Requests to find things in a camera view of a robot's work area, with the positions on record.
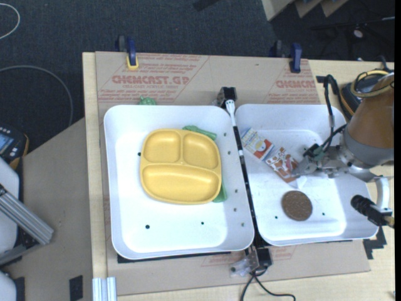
dark carpet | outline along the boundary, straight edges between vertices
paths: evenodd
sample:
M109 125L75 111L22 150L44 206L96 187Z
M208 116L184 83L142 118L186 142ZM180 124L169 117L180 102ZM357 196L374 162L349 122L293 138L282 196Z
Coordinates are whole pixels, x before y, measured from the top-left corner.
M33 65L58 76L74 105L72 121L84 116L81 55L113 51L118 35L135 38L138 52L227 56L268 56L277 40L289 55L291 44L303 58L394 61L395 0L350 0L326 18L320 6L303 19L290 4L268 22L261 0L0 0L14 6L21 23L0 40L0 70ZM353 25L373 21L364 39ZM11 8L0 6L0 36L16 23ZM61 83L30 68L0 72L0 122L25 132L30 150L70 122L70 103Z

yellow plate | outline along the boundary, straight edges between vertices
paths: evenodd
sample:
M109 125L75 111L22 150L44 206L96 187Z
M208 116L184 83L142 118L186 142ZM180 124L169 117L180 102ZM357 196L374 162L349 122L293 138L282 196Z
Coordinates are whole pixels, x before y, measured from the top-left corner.
M140 156L140 181L159 201L203 204L221 187L221 160L215 142L203 134L158 129L145 139Z

green item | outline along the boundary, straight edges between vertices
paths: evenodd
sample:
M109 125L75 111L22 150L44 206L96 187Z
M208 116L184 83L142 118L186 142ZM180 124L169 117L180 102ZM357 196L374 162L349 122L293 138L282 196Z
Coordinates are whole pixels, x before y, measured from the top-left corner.
M213 202L214 203L221 203L221 202L224 202L226 199L227 199L226 188L224 187L223 183L221 182L220 192L216 196L216 198L213 200Z
M198 128L198 127L196 127L196 126L193 126L193 125L185 126L185 127L183 127L182 129L184 129L184 130L190 130L190 131L192 131L192 132L197 132L197 133L200 133L200 134L204 134L205 136L208 136L208 137L211 138L212 140L216 140L216 137L217 137L217 135L216 135L215 133L208 132L208 131L206 131L206 130L200 129L200 128Z
M156 101L150 97L140 97L138 105L156 105Z

cookie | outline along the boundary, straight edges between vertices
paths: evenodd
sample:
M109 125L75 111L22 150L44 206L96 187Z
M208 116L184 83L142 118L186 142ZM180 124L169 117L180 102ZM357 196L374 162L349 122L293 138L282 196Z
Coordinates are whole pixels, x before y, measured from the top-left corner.
M312 202L300 191L290 191L281 199L284 213L295 221L305 221L312 214Z

clamp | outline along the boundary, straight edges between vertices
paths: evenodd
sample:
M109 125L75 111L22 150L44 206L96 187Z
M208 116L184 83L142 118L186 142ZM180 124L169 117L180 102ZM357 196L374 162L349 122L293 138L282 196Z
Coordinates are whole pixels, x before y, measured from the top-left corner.
M129 70L134 70L139 67L135 43L132 37L125 38L124 36L118 36L115 41L115 50L127 53L127 66Z
M291 70L291 73L301 72L301 55L301 45L299 43L293 43L291 45L291 57L293 60L289 63L289 69Z

